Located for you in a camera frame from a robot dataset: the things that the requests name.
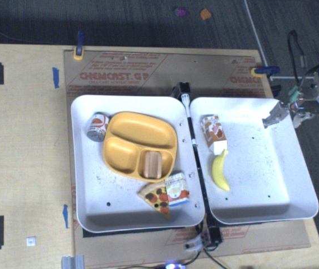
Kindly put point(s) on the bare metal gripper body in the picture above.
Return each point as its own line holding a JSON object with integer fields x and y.
{"x": 313, "y": 101}

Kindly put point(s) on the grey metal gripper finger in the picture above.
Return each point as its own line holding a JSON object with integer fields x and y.
{"x": 299, "y": 121}
{"x": 276, "y": 115}

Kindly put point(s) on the white plastic tray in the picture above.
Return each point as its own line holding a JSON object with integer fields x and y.
{"x": 92, "y": 183}
{"x": 260, "y": 167}

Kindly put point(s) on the brown and white carton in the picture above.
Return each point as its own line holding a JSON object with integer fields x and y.
{"x": 213, "y": 132}

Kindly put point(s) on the yellow banana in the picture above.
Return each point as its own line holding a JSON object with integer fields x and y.
{"x": 219, "y": 172}

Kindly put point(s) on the thin black and white rod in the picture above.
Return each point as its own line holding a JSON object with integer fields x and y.
{"x": 194, "y": 139}

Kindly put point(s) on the orange toy biscuit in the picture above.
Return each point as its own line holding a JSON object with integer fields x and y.
{"x": 205, "y": 14}

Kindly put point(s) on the white and orange carton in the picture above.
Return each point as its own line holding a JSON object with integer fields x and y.
{"x": 176, "y": 190}

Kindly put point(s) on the brown cardboard board, red print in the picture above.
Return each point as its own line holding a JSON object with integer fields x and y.
{"x": 153, "y": 71}

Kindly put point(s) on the brown toy sausage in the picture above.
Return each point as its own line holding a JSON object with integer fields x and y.
{"x": 152, "y": 164}

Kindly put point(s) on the purple toy grapes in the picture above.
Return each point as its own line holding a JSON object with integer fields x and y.
{"x": 181, "y": 12}

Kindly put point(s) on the toy pizza slice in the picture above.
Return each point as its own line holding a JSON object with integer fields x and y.
{"x": 157, "y": 197}

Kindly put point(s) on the yellow divided plate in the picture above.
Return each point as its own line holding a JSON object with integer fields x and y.
{"x": 125, "y": 133}

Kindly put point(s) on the orange and white can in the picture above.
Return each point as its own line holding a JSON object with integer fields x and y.
{"x": 97, "y": 127}

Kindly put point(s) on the small white square block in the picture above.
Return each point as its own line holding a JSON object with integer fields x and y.
{"x": 31, "y": 241}

